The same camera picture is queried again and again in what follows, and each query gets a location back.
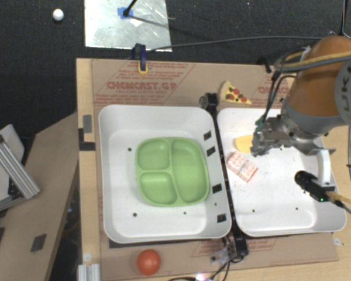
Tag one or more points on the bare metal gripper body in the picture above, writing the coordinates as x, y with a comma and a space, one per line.
273, 135

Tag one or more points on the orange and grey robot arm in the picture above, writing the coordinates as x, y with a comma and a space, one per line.
316, 92

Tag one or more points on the yellow wedge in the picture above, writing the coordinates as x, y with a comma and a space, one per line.
243, 143

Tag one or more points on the pink and white packet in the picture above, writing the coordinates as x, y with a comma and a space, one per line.
241, 167

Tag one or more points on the toy pizza slice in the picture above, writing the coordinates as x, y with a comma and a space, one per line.
232, 94

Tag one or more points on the white plastic tray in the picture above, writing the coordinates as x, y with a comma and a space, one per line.
280, 195
120, 171

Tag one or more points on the green divided plate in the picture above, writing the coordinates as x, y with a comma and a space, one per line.
172, 171

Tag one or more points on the brown cardboard board red print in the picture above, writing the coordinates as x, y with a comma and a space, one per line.
169, 80

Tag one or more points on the orange ball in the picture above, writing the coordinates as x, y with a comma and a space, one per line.
148, 262

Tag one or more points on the white ball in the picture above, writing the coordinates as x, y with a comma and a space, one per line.
58, 14

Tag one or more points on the black cylinder on white bracket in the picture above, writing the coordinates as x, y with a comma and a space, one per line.
310, 183

